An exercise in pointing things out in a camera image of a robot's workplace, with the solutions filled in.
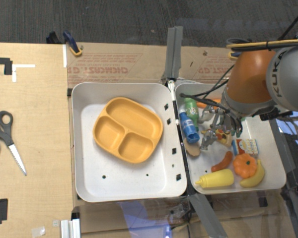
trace yellow-orange tray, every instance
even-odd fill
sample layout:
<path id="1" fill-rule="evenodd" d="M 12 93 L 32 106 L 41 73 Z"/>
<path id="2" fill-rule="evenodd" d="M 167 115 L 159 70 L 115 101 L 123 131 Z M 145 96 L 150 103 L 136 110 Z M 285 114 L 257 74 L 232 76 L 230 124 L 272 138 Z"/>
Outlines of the yellow-orange tray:
<path id="1" fill-rule="evenodd" d="M 105 151 L 140 163 L 155 150 L 163 131 L 162 121 L 148 108 L 125 97 L 109 101 L 94 127 L 95 142 Z"/>

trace toy pumpkin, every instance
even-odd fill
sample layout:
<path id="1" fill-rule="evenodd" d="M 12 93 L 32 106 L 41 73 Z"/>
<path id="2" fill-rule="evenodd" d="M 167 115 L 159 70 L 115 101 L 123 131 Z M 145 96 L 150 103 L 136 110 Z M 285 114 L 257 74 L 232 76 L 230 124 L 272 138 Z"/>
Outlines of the toy pumpkin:
<path id="1" fill-rule="evenodd" d="M 257 170 L 257 163 L 254 157 L 248 153 L 237 154 L 233 160 L 234 171 L 242 178 L 252 177 Z"/>

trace scissors blade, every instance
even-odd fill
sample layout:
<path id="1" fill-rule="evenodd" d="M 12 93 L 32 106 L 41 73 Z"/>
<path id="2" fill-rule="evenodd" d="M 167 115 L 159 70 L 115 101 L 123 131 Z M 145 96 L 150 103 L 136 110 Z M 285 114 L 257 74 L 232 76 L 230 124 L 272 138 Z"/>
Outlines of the scissors blade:
<path id="1" fill-rule="evenodd" d="M 24 164 L 21 160 L 18 150 L 16 149 L 15 144 L 9 145 L 8 148 L 9 148 L 10 152 L 12 153 L 12 156 L 13 156 L 15 162 L 18 164 L 19 168 L 21 169 L 22 173 L 26 176 L 26 170 L 25 170 Z"/>

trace sausage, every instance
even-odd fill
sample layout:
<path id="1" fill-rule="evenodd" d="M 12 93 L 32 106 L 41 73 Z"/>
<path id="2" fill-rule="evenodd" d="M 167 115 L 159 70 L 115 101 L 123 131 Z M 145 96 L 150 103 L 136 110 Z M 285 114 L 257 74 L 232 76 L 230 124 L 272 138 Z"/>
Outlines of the sausage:
<path id="1" fill-rule="evenodd" d="M 211 167 L 211 171 L 215 172 L 215 171 L 225 169 L 230 164 L 232 159 L 233 159 L 233 153 L 231 151 L 227 151 L 222 161 Z"/>

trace yellow banana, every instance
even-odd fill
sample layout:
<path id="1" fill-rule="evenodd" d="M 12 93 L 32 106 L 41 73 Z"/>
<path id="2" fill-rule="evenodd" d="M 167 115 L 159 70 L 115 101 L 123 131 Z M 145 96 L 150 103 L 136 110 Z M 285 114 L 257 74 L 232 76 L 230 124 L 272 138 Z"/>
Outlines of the yellow banana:
<path id="1" fill-rule="evenodd" d="M 239 184 L 244 188 L 255 187 L 263 180 L 264 175 L 265 170 L 262 166 L 261 160 L 257 160 L 256 173 L 252 177 L 241 180 Z"/>

